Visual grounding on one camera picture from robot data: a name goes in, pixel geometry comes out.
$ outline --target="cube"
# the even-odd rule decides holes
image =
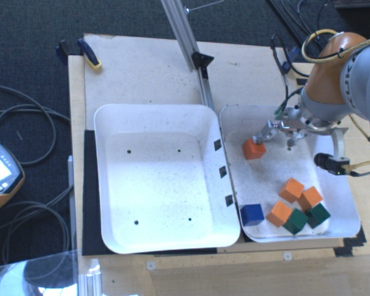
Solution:
[[[279,200],[266,215],[266,219],[275,227],[281,227],[286,223],[291,213],[292,209]]]
[[[314,207],[322,200],[323,200],[322,195],[318,192],[318,190],[314,186],[311,186],[301,194],[297,202],[302,208],[302,210],[305,212]]]
[[[303,212],[295,208],[282,227],[292,234],[296,234],[304,228],[304,226],[307,224],[307,221],[308,217]]]
[[[279,191],[279,196],[287,200],[289,203],[293,203],[300,198],[304,190],[304,185],[296,179],[289,178]]]
[[[259,159],[266,153],[266,147],[263,142],[261,144],[256,144],[253,139],[248,139],[242,145],[242,151],[247,160]]]
[[[240,209],[240,214],[243,226],[256,226],[265,220],[260,204],[245,205]]]
[[[311,226],[311,228],[315,228],[327,220],[331,214],[326,210],[326,208],[321,204],[317,204],[317,206],[309,209],[306,212],[308,217],[307,223]]]

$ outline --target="black carpet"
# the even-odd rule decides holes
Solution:
[[[182,1],[191,9],[219,0]],[[284,0],[290,10],[299,1]],[[328,1],[319,13],[324,1],[302,4],[302,16],[310,29],[353,31],[370,38],[370,7],[336,10]],[[189,20],[198,41],[269,46],[270,37],[277,33],[288,49],[297,45],[294,34],[266,0],[224,0],[191,12]],[[293,22],[292,26],[295,35],[301,39],[307,36]],[[57,58],[55,48],[65,39],[70,53],[79,54],[76,41],[84,33],[175,38],[160,0],[0,0],[0,84],[69,117],[67,67]],[[28,102],[0,91],[0,110],[24,103]],[[70,126],[57,117],[54,122],[55,148],[43,161],[24,166],[25,184],[9,204],[25,200],[48,203],[67,188],[67,159],[72,153]],[[52,129],[41,114],[12,113],[0,121],[0,143],[22,162],[43,156],[51,139]],[[8,206],[0,209],[0,226],[23,208]],[[53,208],[69,222],[68,197]],[[8,230],[0,229],[0,265]],[[14,231],[5,259],[12,263],[61,252],[63,248],[60,225],[46,212]]]

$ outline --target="empty white tray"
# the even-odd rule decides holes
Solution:
[[[240,224],[216,114],[108,104],[94,116],[102,238],[116,253],[226,247]]]
[[[247,204],[260,204],[266,215],[281,200],[301,210],[298,203],[288,203],[278,195],[282,185],[292,177],[304,184],[305,189],[317,188],[331,217],[314,229],[306,224],[295,236],[267,220],[257,226],[244,226],[244,232],[257,242],[355,236],[360,230],[360,219],[347,177],[332,175],[314,164],[315,154],[333,154],[330,136],[309,136],[288,151],[288,138],[284,133],[278,133],[265,142],[266,153],[262,158],[245,159],[243,143],[256,135],[268,120],[274,119],[275,109],[273,106],[231,105],[220,113],[222,137],[239,209]]]

